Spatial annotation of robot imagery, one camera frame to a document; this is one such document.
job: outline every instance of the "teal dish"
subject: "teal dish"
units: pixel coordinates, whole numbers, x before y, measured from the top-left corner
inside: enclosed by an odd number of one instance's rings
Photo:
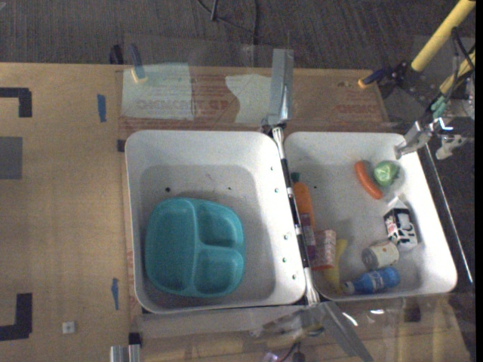
[[[228,295],[245,270],[242,222],[232,209],[212,201],[163,201],[149,217],[145,266],[160,291],[198,298]]]

